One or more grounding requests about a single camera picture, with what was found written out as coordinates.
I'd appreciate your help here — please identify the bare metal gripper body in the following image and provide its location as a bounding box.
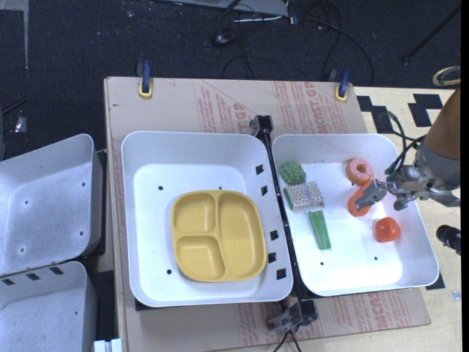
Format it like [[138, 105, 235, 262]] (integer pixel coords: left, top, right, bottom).
[[384, 163, 461, 208]]

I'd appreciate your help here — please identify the orange carrot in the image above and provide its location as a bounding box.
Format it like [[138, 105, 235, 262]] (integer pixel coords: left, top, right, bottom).
[[347, 179, 384, 218]]

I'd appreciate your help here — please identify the pink doughnut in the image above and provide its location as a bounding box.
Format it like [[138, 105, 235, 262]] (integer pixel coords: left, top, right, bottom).
[[345, 157, 374, 187]]

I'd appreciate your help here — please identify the orange tomato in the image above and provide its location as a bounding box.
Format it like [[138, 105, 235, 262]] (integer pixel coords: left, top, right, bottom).
[[373, 216, 402, 243]]

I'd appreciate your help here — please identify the patterned white and green carton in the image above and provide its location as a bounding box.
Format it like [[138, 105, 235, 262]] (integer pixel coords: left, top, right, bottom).
[[283, 180, 325, 212]]

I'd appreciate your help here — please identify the white plastic tray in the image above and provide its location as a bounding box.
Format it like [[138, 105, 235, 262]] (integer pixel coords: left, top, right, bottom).
[[120, 130, 295, 309], [271, 133, 440, 298]]

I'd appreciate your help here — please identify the green broccoli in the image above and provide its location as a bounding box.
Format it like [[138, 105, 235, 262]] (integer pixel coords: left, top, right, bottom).
[[278, 161, 307, 187]]

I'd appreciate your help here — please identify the yellow tape roll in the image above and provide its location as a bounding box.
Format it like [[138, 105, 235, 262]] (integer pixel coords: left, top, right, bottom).
[[432, 65, 462, 89]]

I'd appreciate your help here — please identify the yellow divided plate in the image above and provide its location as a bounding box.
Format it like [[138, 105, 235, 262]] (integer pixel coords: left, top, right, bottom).
[[170, 189, 268, 284]]

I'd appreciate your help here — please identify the brown cardboard board red print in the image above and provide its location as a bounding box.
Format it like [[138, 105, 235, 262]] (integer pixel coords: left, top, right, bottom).
[[103, 76, 432, 352]]

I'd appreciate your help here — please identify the black cylinder on white bracket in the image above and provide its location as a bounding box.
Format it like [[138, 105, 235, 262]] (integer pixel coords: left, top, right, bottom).
[[435, 224, 462, 256]]

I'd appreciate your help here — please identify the black block with thin wires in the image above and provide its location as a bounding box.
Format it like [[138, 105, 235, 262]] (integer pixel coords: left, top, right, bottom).
[[266, 298, 319, 331], [249, 114, 274, 136]]

